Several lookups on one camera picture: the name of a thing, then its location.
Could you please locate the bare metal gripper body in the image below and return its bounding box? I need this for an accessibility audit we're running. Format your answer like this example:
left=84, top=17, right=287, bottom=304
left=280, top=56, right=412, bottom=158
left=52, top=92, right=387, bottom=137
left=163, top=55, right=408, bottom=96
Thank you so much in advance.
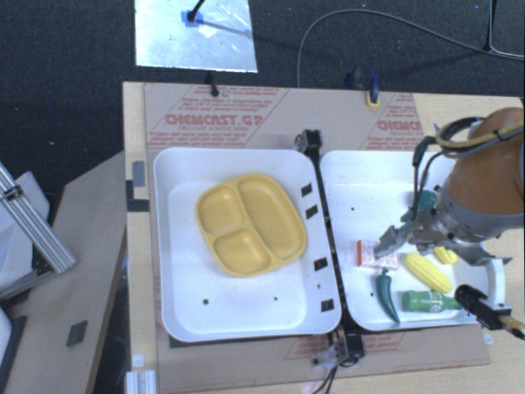
left=399, top=207, right=457, bottom=250

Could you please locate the white and red packet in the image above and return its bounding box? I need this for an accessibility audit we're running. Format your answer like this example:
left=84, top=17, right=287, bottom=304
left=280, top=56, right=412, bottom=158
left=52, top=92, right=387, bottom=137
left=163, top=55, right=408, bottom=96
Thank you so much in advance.
left=355, top=239, right=400, bottom=272

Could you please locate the small yellow corn cob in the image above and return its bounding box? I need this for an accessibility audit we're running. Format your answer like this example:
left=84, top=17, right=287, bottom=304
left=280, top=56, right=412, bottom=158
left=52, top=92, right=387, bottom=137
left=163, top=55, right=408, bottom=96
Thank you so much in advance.
left=432, top=245, right=459, bottom=266

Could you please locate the large yellow corn cob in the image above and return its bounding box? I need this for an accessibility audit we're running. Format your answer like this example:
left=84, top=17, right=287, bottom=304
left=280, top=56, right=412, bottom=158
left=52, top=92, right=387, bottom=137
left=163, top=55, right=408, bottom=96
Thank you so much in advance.
left=404, top=252, right=454, bottom=295

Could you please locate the green chili pepper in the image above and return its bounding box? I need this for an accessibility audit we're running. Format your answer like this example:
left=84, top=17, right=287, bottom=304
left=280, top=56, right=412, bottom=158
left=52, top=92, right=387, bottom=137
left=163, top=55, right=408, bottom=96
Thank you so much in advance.
left=375, top=267, right=401, bottom=325

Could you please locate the white plastic tray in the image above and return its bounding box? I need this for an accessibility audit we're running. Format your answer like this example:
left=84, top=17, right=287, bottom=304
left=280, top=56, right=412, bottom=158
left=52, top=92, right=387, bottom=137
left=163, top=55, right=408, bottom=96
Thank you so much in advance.
left=318, top=149, right=490, bottom=332
left=153, top=146, right=343, bottom=343

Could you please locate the green bottle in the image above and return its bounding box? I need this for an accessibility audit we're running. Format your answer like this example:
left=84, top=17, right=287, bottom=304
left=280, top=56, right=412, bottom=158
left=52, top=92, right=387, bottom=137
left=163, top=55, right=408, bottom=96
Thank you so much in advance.
left=400, top=289, right=464, bottom=315

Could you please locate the thin black rod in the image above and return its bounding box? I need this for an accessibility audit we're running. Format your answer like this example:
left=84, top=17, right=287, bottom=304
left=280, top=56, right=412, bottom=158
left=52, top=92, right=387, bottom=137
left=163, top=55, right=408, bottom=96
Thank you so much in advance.
left=305, top=140, right=358, bottom=344

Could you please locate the yellow divided plate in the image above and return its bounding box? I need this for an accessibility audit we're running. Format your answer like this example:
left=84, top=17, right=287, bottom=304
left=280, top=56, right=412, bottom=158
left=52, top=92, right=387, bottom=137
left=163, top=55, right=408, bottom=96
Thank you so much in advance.
left=194, top=172, right=309, bottom=279

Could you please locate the brown cardboard board red print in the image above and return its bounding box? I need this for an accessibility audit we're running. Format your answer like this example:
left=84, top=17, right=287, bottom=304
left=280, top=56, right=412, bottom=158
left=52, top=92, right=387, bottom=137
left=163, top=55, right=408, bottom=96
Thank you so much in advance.
left=143, top=82, right=492, bottom=385

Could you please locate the black cylinder on white bracket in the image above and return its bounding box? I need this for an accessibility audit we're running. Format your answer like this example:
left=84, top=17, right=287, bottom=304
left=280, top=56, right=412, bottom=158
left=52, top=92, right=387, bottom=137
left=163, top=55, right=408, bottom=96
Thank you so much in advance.
left=454, top=256, right=514, bottom=332

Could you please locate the black block with thin wires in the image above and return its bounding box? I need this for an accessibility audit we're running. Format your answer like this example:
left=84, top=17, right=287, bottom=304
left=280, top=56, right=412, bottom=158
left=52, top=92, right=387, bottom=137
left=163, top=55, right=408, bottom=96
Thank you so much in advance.
left=294, top=129, right=323, bottom=153
left=341, top=330, right=367, bottom=364

